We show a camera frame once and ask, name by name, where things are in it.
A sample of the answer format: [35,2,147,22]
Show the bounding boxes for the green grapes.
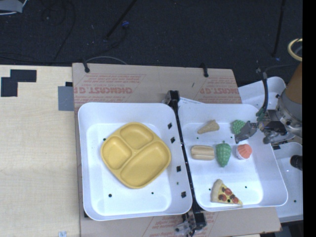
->
[215,140,233,168]

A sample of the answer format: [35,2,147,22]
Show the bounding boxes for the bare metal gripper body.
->
[258,105,303,139]

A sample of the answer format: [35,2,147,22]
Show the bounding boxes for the brown cardboard board red print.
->
[72,62,282,237]

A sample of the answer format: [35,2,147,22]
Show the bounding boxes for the yellow divided plate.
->
[100,121,172,190]

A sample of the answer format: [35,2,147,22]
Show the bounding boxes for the white plastic tray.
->
[78,102,193,222]
[177,103,289,212]

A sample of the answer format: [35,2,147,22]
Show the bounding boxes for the yellow pizza slice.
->
[210,178,243,206]

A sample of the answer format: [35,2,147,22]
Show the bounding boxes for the tan hot dog bun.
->
[190,145,216,161]

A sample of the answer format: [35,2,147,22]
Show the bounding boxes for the black cylinder on white bracket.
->
[290,154,303,171]

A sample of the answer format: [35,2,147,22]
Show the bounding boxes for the black block with thin wires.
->
[165,90,180,106]
[192,211,207,231]

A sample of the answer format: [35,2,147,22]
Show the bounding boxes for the tan toy cone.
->
[197,119,220,135]

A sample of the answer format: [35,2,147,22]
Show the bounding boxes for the thin black rod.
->
[170,100,201,215]

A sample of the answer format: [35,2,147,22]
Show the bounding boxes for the green broccoli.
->
[231,119,246,135]

